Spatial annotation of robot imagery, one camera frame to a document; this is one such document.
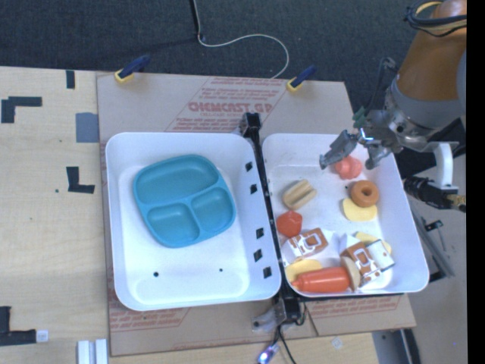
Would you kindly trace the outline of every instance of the black fabric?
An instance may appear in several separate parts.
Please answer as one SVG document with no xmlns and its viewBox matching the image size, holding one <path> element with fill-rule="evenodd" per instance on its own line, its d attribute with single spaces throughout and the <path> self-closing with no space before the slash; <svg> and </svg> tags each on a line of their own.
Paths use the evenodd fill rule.
<svg viewBox="0 0 485 364">
<path fill-rule="evenodd" d="M 403 61 L 416 34 L 403 17 L 416 1 L 196 0 L 207 43 L 275 36 L 290 56 L 281 78 L 314 64 L 313 80 L 345 82 L 354 111 L 371 97 L 379 61 Z M 272 77 L 285 63 L 270 39 L 199 45 L 189 0 L 0 0 L 0 28 L 3 66 L 118 71 L 150 54 L 145 72 Z"/>
</svg>

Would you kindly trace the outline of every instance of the blue clamp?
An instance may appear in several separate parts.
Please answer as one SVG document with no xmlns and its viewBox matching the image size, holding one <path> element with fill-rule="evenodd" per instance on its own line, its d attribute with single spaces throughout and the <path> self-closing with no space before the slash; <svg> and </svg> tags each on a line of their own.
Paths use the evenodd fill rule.
<svg viewBox="0 0 485 364">
<path fill-rule="evenodd" d="M 145 66 L 149 64 L 149 62 L 150 55 L 142 55 L 141 57 L 130 62 L 123 69 L 114 73 L 114 78 L 116 78 L 116 81 L 119 83 L 125 83 L 133 78 L 135 72 L 142 71 Z"/>
<path fill-rule="evenodd" d="M 303 81 L 307 80 L 311 75 L 315 73 L 315 71 L 317 71 L 317 68 L 314 65 L 307 67 L 302 73 L 298 74 L 298 76 L 289 80 L 286 83 L 286 88 L 290 92 L 296 92 L 302 85 Z"/>
</svg>

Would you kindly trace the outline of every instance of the gray floor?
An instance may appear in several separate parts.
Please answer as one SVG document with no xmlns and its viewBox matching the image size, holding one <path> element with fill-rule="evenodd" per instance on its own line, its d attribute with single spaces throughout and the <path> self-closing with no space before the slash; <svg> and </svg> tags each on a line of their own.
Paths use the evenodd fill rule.
<svg viewBox="0 0 485 364">
<path fill-rule="evenodd" d="M 436 169 L 417 174 L 433 179 Z M 453 183 L 466 195 L 466 155 L 455 159 Z M 466 214 L 441 211 L 410 198 L 411 206 L 428 224 L 443 226 L 428 232 L 452 269 L 452 276 L 432 281 L 419 293 L 409 294 L 417 326 L 412 329 L 418 360 L 403 346 L 402 332 L 374 333 L 380 364 L 455 364 L 468 362 Z M 430 272 L 438 271 L 424 244 Z"/>
</svg>

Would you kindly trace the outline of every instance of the white tray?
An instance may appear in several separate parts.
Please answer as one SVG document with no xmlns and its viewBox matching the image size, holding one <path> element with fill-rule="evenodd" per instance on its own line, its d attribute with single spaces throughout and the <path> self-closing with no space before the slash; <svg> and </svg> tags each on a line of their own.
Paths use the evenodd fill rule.
<svg viewBox="0 0 485 364">
<path fill-rule="evenodd" d="M 211 239 L 167 248 L 139 213 L 133 179 L 145 166 L 188 154 L 215 164 L 233 195 L 236 219 Z M 120 133 L 108 141 L 106 165 L 114 288 L 126 307 L 202 306 L 265 300 L 277 293 L 281 273 L 247 140 L 230 133 Z"/>
<path fill-rule="evenodd" d="M 365 169 L 353 180 L 342 180 L 333 166 L 324 171 L 319 165 L 320 154 L 330 149 L 337 135 L 274 134 L 263 142 L 263 156 L 275 220 L 288 208 L 283 204 L 283 192 L 296 181 L 307 179 L 317 190 L 317 196 L 298 210 L 303 216 L 302 230 L 313 228 L 335 231 L 329 246 L 320 254 L 311 256 L 324 267 L 340 264 L 340 238 L 357 231 L 372 234 L 387 241 L 393 251 L 394 267 L 386 270 L 359 292 L 313 294 L 295 290 L 304 297 L 343 297 L 408 293 L 422 290 L 429 280 L 429 271 L 423 248 L 411 215 L 408 199 L 393 155 L 389 155 L 372 171 Z M 368 158 L 367 150 L 358 145 L 352 156 L 362 164 Z M 375 182 L 380 191 L 378 214 L 372 221 L 352 222 L 343 214 L 342 200 L 349 197 L 349 186 L 357 180 Z M 286 238 L 279 234 L 280 244 Z"/>
</svg>

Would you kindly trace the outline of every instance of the blue plate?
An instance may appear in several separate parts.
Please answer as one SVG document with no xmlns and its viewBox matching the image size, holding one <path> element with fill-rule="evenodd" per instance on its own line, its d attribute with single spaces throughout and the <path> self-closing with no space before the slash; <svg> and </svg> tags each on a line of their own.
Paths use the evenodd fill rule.
<svg viewBox="0 0 485 364">
<path fill-rule="evenodd" d="M 228 229 L 236 218 L 233 197 L 219 170 L 200 155 L 184 155 L 143 168 L 133 194 L 153 237 L 182 247 Z"/>
</svg>

